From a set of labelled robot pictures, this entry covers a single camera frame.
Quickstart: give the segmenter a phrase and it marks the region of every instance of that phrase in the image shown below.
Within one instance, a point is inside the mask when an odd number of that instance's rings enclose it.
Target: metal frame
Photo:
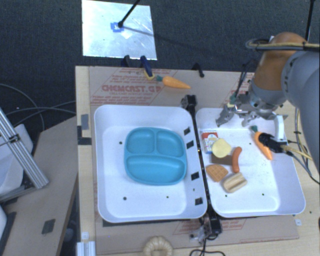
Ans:
[[[0,146],[7,144],[12,151],[15,158],[18,160],[20,165],[23,167],[26,175],[31,180],[32,184],[36,189],[41,189],[49,183],[47,177],[39,169],[32,155],[26,149],[25,145],[20,139],[19,134],[16,133],[13,125],[10,123],[5,113],[0,107],[0,136],[2,136],[4,143]],[[19,187],[6,194],[0,195],[0,202],[7,201],[11,198],[18,197],[24,193],[28,193],[29,189],[23,189]]]

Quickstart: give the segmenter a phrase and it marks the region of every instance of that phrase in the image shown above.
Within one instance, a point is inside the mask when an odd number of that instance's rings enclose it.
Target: blue plate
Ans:
[[[184,141],[171,130],[136,128],[125,140],[124,166],[128,176],[136,182],[177,184],[187,172]]]

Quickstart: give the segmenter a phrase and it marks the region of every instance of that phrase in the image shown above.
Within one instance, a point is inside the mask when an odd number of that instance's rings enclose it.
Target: toy sausage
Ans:
[[[235,174],[240,172],[238,160],[241,152],[242,152],[242,148],[240,146],[237,146],[232,153],[232,170]]]

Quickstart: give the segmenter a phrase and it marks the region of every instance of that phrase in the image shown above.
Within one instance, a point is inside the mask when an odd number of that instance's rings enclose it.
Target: tan table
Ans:
[[[7,214],[16,212],[4,256],[60,255],[78,187],[75,117],[40,134],[34,160],[49,184],[3,207]],[[52,220],[52,231],[42,234],[45,222]]]
[[[96,68],[90,72],[87,66],[76,67],[76,101],[77,101],[77,125],[81,127],[84,120],[88,118],[88,127],[82,129],[81,136],[91,138],[91,101],[90,99],[90,81],[96,79],[96,73],[104,72],[105,76],[112,76],[118,70],[117,68]],[[196,109],[203,107],[220,107],[228,98],[230,90],[234,88],[239,77],[238,72],[204,72],[205,77],[200,78],[196,71],[172,70],[174,77],[189,83],[192,87],[187,92],[175,90],[163,90],[161,96],[150,100],[149,105],[156,106],[179,106],[180,100],[185,94],[196,95],[198,105]],[[289,140],[295,141],[294,130],[294,108],[289,103],[277,111],[278,114],[288,114],[285,120],[285,132]],[[84,143],[78,146],[78,176],[79,176],[79,200],[80,200],[80,229],[81,242],[87,243],[96,240],[95,228],[95,210],[94,210],[94,184],[93,184],[93,158],[91,145]],[[319,180],[318,172],[312,163],[310,169],[313,176]],[[301,221],[301,226],[297,227],[299,239],[280,240],[269,242],[255,242],[246,244],[207,246],[207,251],[223,251],[227,256],[240,255],[319,255],[319,216],[320,216],[320,195],[319,186],[312,181],[306,171],[296,163],[296,170],[301,182],[306,200],[306,208],[303,213],[295,216],[295,219]],[[189,255],[191,248],[175,249],[174,255]],[[141,256],[141,252],[132,252],[127,254],[117,254],[118,256]]]

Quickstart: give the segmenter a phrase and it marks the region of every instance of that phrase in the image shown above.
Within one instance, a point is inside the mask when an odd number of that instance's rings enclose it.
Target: blue tape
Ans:
[[[119,32],[122,32],[125,30],[124,27],[122,27],[122,28],[118,27],[118,22],[111,22],[110,27],[111,27],[112,31],[115,33],[119,33]]]

